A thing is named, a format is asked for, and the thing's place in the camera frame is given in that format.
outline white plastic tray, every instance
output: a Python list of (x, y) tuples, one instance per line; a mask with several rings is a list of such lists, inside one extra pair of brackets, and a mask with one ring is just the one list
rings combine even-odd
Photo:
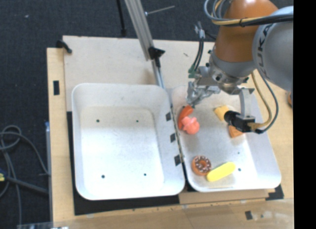
[[(186, 106), (187, 87), (180, 86), (172, 91), (173, 110), (176, 118)], [(195, 135), (179, 131), (188, 181), (200, 192), (229, 190), (273, 189), (281, 182), (281, 174), (267, 133), (246, 133), (231, 138), (225, 121), (220, 121), (214, 109), (227, 105), (230, 110), (240, 112), (238, 96), (225, 92), (212, 95), (197, 105), (190, 117), (195, 116), (200, 123), (200, 130)], [(256, 122), (262, 122), (255, 96), (252, 96), (252, 115)], [(196, 155), (206, 156), (212, 169), (231, 161), (236, 170), (229, 176), (215, 182), (206, 177), (197, 176), (191, 169), (191, 162)]]
[(83, 83), (72, 92), (76, 187), (89, 200), (178, 194), (185, 179), (168, 94)]

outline donut toy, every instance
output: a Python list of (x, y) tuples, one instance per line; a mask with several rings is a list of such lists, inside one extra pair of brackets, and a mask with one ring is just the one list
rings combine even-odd
[(211, 162), (205, 156), (198, 155), (192, 160), (191, 167), (198, 176), (206, 176), (211, 171)]

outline yellow object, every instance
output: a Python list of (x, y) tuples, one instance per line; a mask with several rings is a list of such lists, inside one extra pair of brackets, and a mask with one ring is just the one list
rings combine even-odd
[(214, 112), (215, 114), (218, 116), (218, 118), (223, 121), (224, 120), (224, 115), (225, 113), (229, 111), (228, 107), (226, 105), (223, 105), (223, 106), (220, 106), (220, 107), (217, 107)]
[(211, 170), (206, 178), (209, 182), (214, 182), (230, 175), (235, 170), (236, 165), (233, 162), (226, 162), (223, 165)]

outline black cable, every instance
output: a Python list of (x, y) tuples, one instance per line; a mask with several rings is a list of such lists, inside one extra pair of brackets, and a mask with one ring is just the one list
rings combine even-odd
[(276, 121), (277, 116), (278, 116), (279, 107), (278, 107), (277, 97), (276, 97), (275, 94), (273, 93), (273, 91), (272, 91), (271, 87), (269, 86), (268, 82), (267, 82), (266, 79), (262, 76), (262, 74), (261, 74), (260, 72), (259, 72), (259, 74), (260, 74), (260, 76), (261, 76), (263, 82), (264, 82), (264, 83), (266, 84), (266, 86), (268, 87), (268, 89), (269, 89), (269, 91), (270, 91), (270, 93), (271, 93), (271, 95), (272, 95), (272, 97), (273, 97), (273, 99), (274, 99), (274, 101), (275, 101), (275, 104), (276, 104), (276, 113), (275, 113), (274, 118), (273, 118), (272, 121), (270, 122), (270, 124), (269, 124), (265, 129), (263, 129), (263, 130), (261, 130), (261, 129), (256, 129), (256, 130), (255, 130), (256, 133), (261, 134), (261, 133), (264, 133), (264, 132), (266, 132), (267, 130), (269, 130), (270, 127), (274, 124), (274, 122)]
[(211, 0), (206, 0), (204, 3), (204, 12), (208, 18), (210, 18), (214, 24), (235, 27), (235, 26), (254, 26), (254, 25), (265, 25), (271, 23), (289, 22), (294, 20), (293, 14), (279, 14), (269, 15), (259, 18), (249, 18), (248, 21), (243, 21), (242, 18), (238, 23), (238, 19), (223, 18), (222, 8), (223, 5), (230, 2), (230, 0), (214, 0), (212, 6), (212, 13), (210, 14), (207, 10), (207, 5)]
[(210, 34), (208, 31), (205, 31), (205, 35), (209, 36), (213, 40), (216, 40), (216, 36), (213, 34)]
[[(17, 132), (7, 131), (9, 129), (15, 129), (15, 130), (17, 130)], [(5, 135), (14, 135), (14, 136), (17, 136), (17, 138), (11, 144), (6, 145), (6, 143), (4, 141), (4, 136)], [(38, 159), (40, 161), (40, 164), (41, 164), (43, 170), (45, 171), (45, 173), (47, 175), (50, 175), (48, 170), (44, 166), (44, 162), (43, 162), (42, 158), (40, 157), (40, 153), (38, 152), (37, 148), (35, 147), (35, 145), (28, 138), (26, 138), (24, 135), (22, 135), (22, 131), (21, 131), (21, 129), (18, 126), (16, 126), (16, 125), (9, 125), (9, 126), (5, 127), (2, 132), (0, 132), (0, 152), (2, 152), (2, 154), (4, 156), (4, 159), (5, 159), (5, 162), (6, 162), (6, 165), (7, 165), (7, 176), (5, 177), (6, 180), (7, 180), (7, 183), (6, 183), (5, 187), (4, 187), (4, 189), (2, 190), (2, 192), (0, 193), (0, 198), (7, 191), (9, 183), (10, 182), (14, 183), (15, 184), (15, 188), (16, 188), (16, 192), (17, 192), (17, 198), (18, 198), (19, 224), (20, 225), (22, 224), (22, 201), (21, 201), (21, 193), (20, 193), (19, 185), (27, 187), (29, 189), (33, 189), (33, 190), (39, 191), (39, 192), (48, 193), (48, 191), (43, 189), (43, 188), (33, 186), (31, 184), (22, 182), (22, 181), (17, 179), (16, 174), (15, 174), (15, 170), (14, 170), (14, 167), (13, 167), (13, 164), (12, 164), (12, 161), (11, 161), (11, 158), (10, 158), (7, 150), (12, 148), (12, 147), (14, 147), (14, 146), (16, 146), (21, 141), (21, 139), (25, 140), (29, 145), (31, 145), (31, 147), (33, 148), (33, 150), (37, 154), (37, 157), (38, 157)]]
[(123, 18), (123, 12), (122, 12), (122, 7), (121, 7), (121, 3), (120, 0), (116, 0), (117, 1), (117, 6), (118, 6), (118, 14), (119, 14), (119, 20), (121, 23), (121, 35), (122, 37), (126, 37), (126, 28), (125, 28), (125, 23), (124, 23), (124, 18)]
[(203, 49), (204, 49), (204, 40), (201, 38), (199, 41), (199, 56), (198, 56), (198, 60), (197, 60), (197, 64), (196, 67), (194, 69), (194, 71), (198, 70), (199, 64), (201, 62), (201, 58), (202, 58), (202, 54), (203, 54)]
[(194, 65), (195, 69), (196, 69), (196, 66), (197, 66), (198, 59), (199, 59), (199, 57), (200, 57), (200, 55), (201, 55), (201, 48), (202, 48), (202, 44), (201, 44), (201, 40), (200, 40), (200, 41), (198, 42), (197, 56), (196, 56), (196, 59), (195, 59), (194, 62), (193, 62), (193, 65)]
[[(3, 136), (3, 135), (16, 135), (16, 136), (19, 137), (19, 139), (22, 138), (22, 139), (25, 140), (29, 145), (31, 145), (31, 147), (33, 148), (33, 150), (35, 151), (35, 153), (36, 153), (36, 155), (37, 155), (37, 157), (38, 157), (38, 159), (39, 159), (39, 162), (40, 162), (40, 164), (41, 164), (42, 169), (44, 170), (44, 172), (45, 172), (48, 176), (50, 175), (50, 173), (48, 172), (48, 170), (47, 170), (46, 167), (44, 166), (44, 162), (43, 162), (42, 158), (40, 157), (39, 151), (37, 150), (37, 148), (35, 147), (35, 145), (33, 144), (32, 141), (30, 141), (28, 138), (26, 138), (26, 137), (25, 137), (24, 135), (22, 135), (21, 133), (17, 133), (17, 132), (0, 132), (0, 136)], [(9, 146), (3, 146), (3, 147), (0, 148), (0, 151), (3, 151), (3, 150), (7, 150), (7, 149), (9, 149), (9, 148), (12, 148), (12, 147), (14, 147), (14, 146), (17, 145), (17, 144), (18, 144), (18, 142), (14, 142), (14, 143), (12, 143), (12, 144), (9, 145)]]

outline orange toy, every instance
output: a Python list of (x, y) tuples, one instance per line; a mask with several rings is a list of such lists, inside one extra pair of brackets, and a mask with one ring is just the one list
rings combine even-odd
[(193, 112), (193, 108), (190, 105), (185, 106), (182, 111), (180, 112), (180, 115), (178, 117), (178, 128), (179, 130), (182, 130), (183, 123), (182, 119), (188, 115), (190, 115)]
[(243, 132), (240, 132), (239, 130), (236, 129), (236, 127), (232, 126), (232, 125), (229, 125), (228, 126), (228, 131), (229, 131), (229, 135), (234, 138), (234, 137), (237, 137), (237, 136), (240, 136), (243, 134)]
[(196, 117), (189, 118), (186, 116), (181, 122), (184, 125), (183, 130), (188, 134), (196, 134), (199, 131), (199, 123)]

